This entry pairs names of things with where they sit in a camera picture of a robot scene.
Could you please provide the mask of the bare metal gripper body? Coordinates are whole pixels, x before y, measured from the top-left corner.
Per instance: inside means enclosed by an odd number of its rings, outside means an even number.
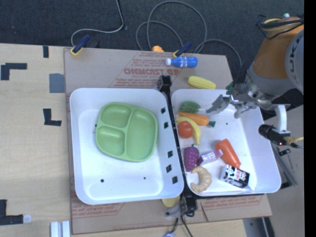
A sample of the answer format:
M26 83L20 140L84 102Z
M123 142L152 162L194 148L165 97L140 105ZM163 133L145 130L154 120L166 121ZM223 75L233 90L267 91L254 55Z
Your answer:
M276 98L276 92L272 85L255 84L254 82L231 83L229 85L229 103L235 106L237 111L248 111L259 107L272 111L277 108L272 101Z

